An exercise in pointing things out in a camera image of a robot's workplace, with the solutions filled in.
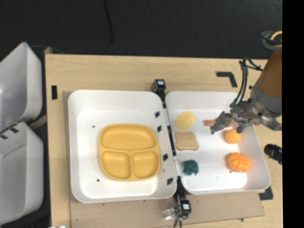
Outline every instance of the yellow plate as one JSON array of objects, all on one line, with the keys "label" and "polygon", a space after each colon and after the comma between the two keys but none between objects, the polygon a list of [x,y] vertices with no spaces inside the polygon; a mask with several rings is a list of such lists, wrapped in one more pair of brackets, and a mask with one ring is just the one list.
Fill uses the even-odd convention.
[{"label": "yellow plate", "polygon": [[99,135],[99,158],[104,173],[120,181],[152,178],[161,168],[157,136],[139,124],[105,127]]}]

